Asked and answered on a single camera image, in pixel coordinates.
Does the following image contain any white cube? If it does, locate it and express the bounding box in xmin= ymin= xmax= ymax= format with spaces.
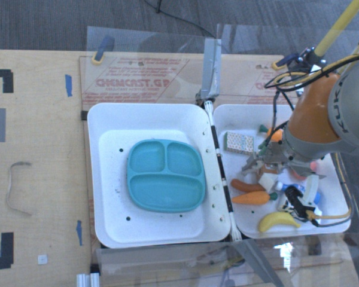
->
xmin=258 ymin=172 xmax=279 ymax=191

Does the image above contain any blue divided plate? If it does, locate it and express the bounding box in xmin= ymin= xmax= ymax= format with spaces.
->
xmin=126 ymin=139 xmax=207 ymax=213

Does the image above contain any patterned white carton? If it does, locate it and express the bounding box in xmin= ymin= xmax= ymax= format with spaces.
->
xmin=223 ymin=131 xmax=255 ymax=156

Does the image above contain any orange carrot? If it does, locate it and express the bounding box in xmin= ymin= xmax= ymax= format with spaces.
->
xmin=231 ymin=190 xmax=279 ymax=206
xmin=258 ymin=124 xmax=284 ymax=144

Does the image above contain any clear plastic bottle blue label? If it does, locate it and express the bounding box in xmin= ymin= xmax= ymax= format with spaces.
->
xmin=274 ymin=181 xmax=321 ymax=205

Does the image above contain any brown cardboard board red print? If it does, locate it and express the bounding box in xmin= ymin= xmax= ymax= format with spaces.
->
xmin=79 ymin=54 xmax=353 ymax=269

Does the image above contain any yellow banana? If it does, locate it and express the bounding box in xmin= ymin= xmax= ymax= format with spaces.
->
xmin=258 ymin=211 xmax=302 ymax=233

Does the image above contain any pink doughnut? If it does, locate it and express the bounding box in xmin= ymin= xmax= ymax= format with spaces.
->
xmin=290 ymin=159 xmax=324 ymax=181

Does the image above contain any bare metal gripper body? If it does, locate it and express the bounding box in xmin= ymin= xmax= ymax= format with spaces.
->
xmin=261 ymin=141 xmax=294 ymax=166

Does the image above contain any white plastic tray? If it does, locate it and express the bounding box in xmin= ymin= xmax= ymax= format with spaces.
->
xmin=87 ymin=102 xmax=232 ymax=249
xmin=212 ymin=103 xmax=352 ymax=240

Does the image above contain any brown sausage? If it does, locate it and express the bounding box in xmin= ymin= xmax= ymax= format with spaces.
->
xmin=230 ymin=178 xmax=266 ymax=194

